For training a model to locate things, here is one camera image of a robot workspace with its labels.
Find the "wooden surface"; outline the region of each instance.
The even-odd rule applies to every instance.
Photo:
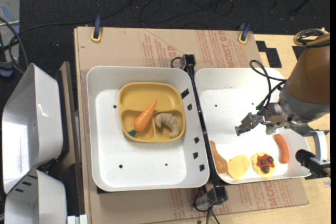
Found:
[[[293,53],[292,46],[292,36],[278,36],[278,35],[255,35],[255,40],[264,41],[266,46],[269,48],[276,48],[279,54],[279,58],[282,64],[282,68],[278,69],[285,78],[288,78],[293,67],[296,64],[296,57]],[[79,61],[78,51],[79,48],[77,42],[75,41],[75,52],[76,52],[76,70],[77,70],[77,81],[78,81],[78,99],[79,99],[79,114],[82,113],[81,105],[81,66]],[[260,53],[261,59],[266,67],[269,67],[269,62],[267,56],[264,52]],[[80,129],[84,130],[83,117],[80,116]],[[313,128],[319,128],[321,130],[330,129],[330,116],[327,115],[311,124]],[[330,149],[330,134],[327,135],[328,148]],[[308,138],[308,143],[310,148],[314,149],[313,141]],[[85,138],[81,136],[81,146],[82,152],[85,151]],[[89,192],[89,183],[87,175],[87,160],[86,158],[82,159],[83,167],[83,187],[85,192],[85,209],[86,213],[90,214],[90,195]],[[217,219],[221,224],[224,223],[274,223],[274,224],[283,224],[286,222],[291,223],[331,223],[331,187],[330,187],[330,178],[321,178],[321,179],[302,179],[308,201],[307,205],[295,206],[295,207],[286,207],[286,208],[277,208],[277,209],[268,209],[260,211],[252,211],[245,213],[236,213],[229,215],[220,215],[217,216]],[[169,221],[169,222],[160,222],[160,223],[185,223],[185,224],[196,224],[201,221],[205,223],[205,218],[193,218],[188,220],[180,221]],[[213,217],[211,217],[210,223],[215,223]]]

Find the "orange carrot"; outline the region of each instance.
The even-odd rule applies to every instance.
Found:
[[[274,139],[278,143],[280,151],[281,151],[280,162],[283,164],[288,163],[289,152],[288,152],[288,146],[286,144],[285,139],[282,137],[281,134],[276,134],[274,136]]]
[[[155,110],[155,106],[157,104],[157,100],[154,100],[144,111],[141,112],[141,114],[135,119],[133,125],[134,125],[134,129],[137,132],[142,132],[146,126],[148,125],[148,123],[150,122],[153,114],[154,114],[154,110]]]

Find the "blue clamp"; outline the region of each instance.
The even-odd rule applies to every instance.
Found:
[[[245,24],[242,23],[240,25],[239,30],[242,31],[242,32],[240,33],[239,38],[238,38],[239,43],[246,44],[247,35],[248,35],[248,32],[250,31],[250,28],[251,28],[251,22],[250,21],[247,21]]]
[[[101,30],[100,30],[100,24],[101,24],[101,15],[97,14],[96,20],[94,21],[94,30],[92,31],[91,34],[91,40],[93,42],[100,42],[101,38]]]
[[[14,74],[13,62],[0,62],[0,77],[9,78]]]

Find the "toy carrot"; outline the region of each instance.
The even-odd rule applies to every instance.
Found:
[[[152,119],[157,103],[158,101],[154,100],[144,111],[141,112],[138,117],[136,117],[133,123],[134,130],[128,132],[129,135],[134,137],[137,132],[142,132],[143,130],[145,130],[148,123]]]

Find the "potato slice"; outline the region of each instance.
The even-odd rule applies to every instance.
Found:
[[[227,163],[227,173],[234,179],[240,179],[250,166],[250,160],[246,155],[238,155]]]

